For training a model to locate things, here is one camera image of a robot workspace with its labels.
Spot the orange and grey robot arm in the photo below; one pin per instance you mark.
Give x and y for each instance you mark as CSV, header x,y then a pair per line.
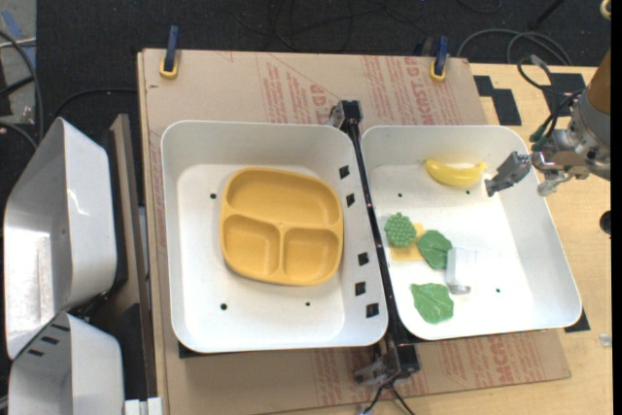
x,y
600,92

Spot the yellow divided plate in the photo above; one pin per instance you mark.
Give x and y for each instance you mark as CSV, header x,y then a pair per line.
x,y
282,209

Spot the yellow banana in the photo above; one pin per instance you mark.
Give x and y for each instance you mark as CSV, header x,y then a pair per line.
x,y
454,175

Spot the white plastic tray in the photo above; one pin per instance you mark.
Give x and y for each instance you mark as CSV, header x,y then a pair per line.
x,y
73,369
272,316
58,228
515,267

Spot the brown cardboard board red print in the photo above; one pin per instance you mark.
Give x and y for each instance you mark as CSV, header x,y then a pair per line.
x,y
233,87

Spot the thin black rod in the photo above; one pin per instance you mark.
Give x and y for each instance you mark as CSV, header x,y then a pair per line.
x,y
375,218

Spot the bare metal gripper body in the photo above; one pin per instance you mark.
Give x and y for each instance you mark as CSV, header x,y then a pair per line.
x,y
578,159

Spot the yellow cheese slice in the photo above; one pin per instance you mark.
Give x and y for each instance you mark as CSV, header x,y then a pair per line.
x,y
405,253

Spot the green grapes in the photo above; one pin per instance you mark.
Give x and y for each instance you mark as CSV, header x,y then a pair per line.
x,y
400,229

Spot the clear plastic bottle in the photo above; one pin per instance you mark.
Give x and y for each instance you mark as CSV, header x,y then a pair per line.
x,y
457,265

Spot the green lettuce leaf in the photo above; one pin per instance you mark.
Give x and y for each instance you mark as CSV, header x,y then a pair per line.
x,y
432,303
433,249

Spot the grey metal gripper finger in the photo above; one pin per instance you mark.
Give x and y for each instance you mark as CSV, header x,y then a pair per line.
x,y
509,172
551,184

